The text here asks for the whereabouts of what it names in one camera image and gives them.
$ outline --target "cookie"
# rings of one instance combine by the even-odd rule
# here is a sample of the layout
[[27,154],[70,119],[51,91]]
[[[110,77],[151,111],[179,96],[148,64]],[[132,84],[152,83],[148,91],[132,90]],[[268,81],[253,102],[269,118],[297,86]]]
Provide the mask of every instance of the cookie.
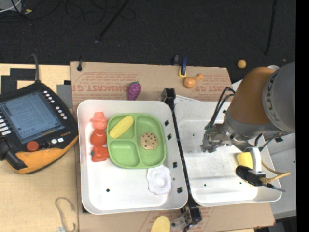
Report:
[[140,145],[147,150],[155,149],[158,146],[158,139],[152,132],[145,132],[140,136]]

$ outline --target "black fabric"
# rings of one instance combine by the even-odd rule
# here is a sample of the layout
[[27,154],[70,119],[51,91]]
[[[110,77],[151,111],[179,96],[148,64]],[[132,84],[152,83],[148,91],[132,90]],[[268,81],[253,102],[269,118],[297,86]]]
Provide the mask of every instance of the black fabric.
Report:
[[168,65],[179,55],[190,66],[227,67],[235,82],[254,67],[295,61],[296,0],[278,0],[267,55],[274,0],[130,0],[95,43],[124,2],[23,0],[22,15],[0,13],[0,62],[25,63],[34,53],[40,64],[69,65],[83,56]]

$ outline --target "white tray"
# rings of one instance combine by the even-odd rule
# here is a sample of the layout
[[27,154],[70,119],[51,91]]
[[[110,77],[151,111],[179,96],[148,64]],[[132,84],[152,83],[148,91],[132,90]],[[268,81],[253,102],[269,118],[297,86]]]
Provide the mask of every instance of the white tray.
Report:
[[[107,118],[121,113],[145,113],[158,119],[167,146],[167,156],[163,165],[170,169],[172,179],[171,191],[168,194],[156,195],[148,190],[147,169],[120,168],[113,164],[110,158],[102,162],[91,160],[93,145],[90,143],[90,135],[93,128],[90,119],[95,112],[103,112]],[[99,215],[179,209],[185,206],[188,192],[169,106],[160,101],[86,100],[78,106],[77,116],[82,203],[88,212]]]
[[[175,106],[175,115],[187,167],[193,199],[201,206],[218,206],[239,203],[273,202],[281,192],[266,187],[254,187],[235,173],[236,155],[241,151],[235,146],[219,147],[217,151],[202,152],[204,127],[210,121],[217,102],[182,101]],[[230,102],[223,105],[216,123],[222,123]],[[262,161],[274,169],[267,147],[261,152]],[[267,178],[275,176],[262,167]],[[280,187],[279,181],[273,185]]]

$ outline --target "white cable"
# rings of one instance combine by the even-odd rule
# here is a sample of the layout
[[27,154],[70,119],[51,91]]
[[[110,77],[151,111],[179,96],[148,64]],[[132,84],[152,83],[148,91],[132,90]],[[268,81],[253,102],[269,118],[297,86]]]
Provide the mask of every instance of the white cable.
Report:
[[[21,1],[22,1],[22,0],[19,0],[19,1],[15,4],[15,6],[17,6],[18,4],[20,4]],[[1,13],[1,12],[5,12],[5,11],[8,11],[8,10],[10,10],[10,9],[12,9],[12,8],[14,8],[14,6],[12,6],[12,7],[10,7],[10,8],[7,8],[7,9],[4,9],[4,10],[0,10],[0,13]]]

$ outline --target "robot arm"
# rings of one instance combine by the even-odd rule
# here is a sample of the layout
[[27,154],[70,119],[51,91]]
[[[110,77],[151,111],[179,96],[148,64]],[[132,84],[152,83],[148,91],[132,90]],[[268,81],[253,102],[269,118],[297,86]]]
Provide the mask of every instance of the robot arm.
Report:
[[211,121],[205,128],[202,151],[223,145],[244,151],[248,140],[261,133],[283,136],[295,133],[295,62],[274,71],[252,69],[240,83],[225,113],[223,124]]

